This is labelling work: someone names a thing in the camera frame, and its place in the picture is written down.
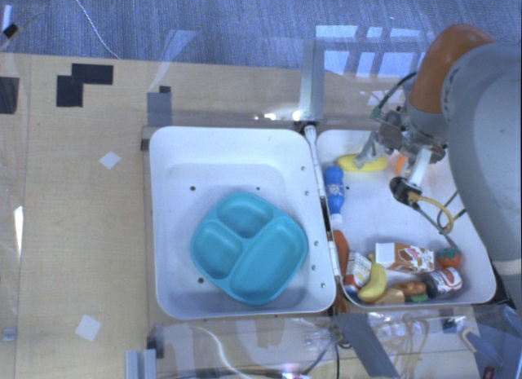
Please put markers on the white plastic tray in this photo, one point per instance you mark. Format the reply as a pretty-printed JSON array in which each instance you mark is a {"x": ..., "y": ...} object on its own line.
[
  {"x": 228, "y": 157},
  {"x": 379, "y": 214}
]

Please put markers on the orange-red sausage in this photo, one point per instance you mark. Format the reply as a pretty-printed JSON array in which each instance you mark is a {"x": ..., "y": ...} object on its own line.
[{"x": 341, "y": 249}]

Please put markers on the pale wood board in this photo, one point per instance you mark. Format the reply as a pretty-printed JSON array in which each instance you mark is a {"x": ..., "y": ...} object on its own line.
[{"x": 81, "y": 222}]

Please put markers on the red and white can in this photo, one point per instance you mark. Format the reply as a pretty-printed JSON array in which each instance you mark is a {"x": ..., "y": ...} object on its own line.
[{"x": 446, "y": 281}]

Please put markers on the small orange toy food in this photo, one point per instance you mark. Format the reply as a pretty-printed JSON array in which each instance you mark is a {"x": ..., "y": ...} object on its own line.
[{"x": 401, "y": 165}]

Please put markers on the brown and green toy burger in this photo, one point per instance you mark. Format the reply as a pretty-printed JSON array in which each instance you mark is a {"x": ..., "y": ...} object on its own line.
[{"x": 414, "y": 289}]

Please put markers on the blue divided plate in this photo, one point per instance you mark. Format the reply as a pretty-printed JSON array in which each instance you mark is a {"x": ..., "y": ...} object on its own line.
[{"x": 261, "y": 259}]

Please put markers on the yellow banana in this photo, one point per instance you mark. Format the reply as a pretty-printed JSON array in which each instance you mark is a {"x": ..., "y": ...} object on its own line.
[{"x": 377, "y": 281}]

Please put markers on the red strawberry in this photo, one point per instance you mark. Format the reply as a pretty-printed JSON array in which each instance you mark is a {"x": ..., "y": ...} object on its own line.
[{"x": 448, "y": 258}]

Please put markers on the white can with yellow print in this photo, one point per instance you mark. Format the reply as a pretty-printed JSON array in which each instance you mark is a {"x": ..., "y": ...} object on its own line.
[{"x": 356, "y": 269}]

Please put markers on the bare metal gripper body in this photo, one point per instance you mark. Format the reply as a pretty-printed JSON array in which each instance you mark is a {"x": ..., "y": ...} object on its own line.
[{"x": 397, "y": 135}]

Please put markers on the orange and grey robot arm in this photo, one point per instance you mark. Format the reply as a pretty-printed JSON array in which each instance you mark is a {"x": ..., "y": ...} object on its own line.
[{"x": 481, "y": 133}]

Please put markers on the yellow flat toy food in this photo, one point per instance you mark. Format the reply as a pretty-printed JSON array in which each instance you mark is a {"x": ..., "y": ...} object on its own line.
[{"x": 377, "y": 164}]

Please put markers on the blue bottle with white cap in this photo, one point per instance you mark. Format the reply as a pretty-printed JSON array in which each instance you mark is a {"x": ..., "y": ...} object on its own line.
[{"x": 334, "y": 190}]

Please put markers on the beige wedge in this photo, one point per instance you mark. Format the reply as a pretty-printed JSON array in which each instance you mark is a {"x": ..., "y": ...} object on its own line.
[{"x": 391, "y": 296}]

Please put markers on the black cylinder on white bracket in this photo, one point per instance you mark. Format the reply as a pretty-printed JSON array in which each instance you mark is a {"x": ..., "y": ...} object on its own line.
[{"x": 403, "y": 190}]

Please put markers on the white and orange carton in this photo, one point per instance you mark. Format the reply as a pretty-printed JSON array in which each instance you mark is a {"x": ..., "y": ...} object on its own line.
[{"x": 408, "y": 258}]

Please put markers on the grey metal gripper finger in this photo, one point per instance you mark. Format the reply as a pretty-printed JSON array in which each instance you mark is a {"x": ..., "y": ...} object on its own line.
[{"x": 365, "y": 154}]

